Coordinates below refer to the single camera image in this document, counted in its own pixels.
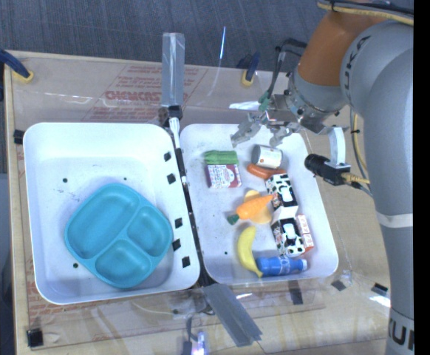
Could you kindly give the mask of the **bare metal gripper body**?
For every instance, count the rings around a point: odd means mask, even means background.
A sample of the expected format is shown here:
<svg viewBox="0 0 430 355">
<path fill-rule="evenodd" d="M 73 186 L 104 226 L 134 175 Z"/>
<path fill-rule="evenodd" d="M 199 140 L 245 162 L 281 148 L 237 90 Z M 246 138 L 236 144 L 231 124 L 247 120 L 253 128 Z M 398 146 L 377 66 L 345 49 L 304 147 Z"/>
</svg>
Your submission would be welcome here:
<svg viewBox="0 0 430 355">
<path fill-rule="evenodd" d="M 338 95 L 321 95 L 308 98 L 300 93 L 275 94 L 261 97 L 262 119 L 268 126 L 285 126 L 289 129 L 307 129 L 315 134 L 325 134 L 326 119 L 338 115 L 347 104 Z"/>
</svg>

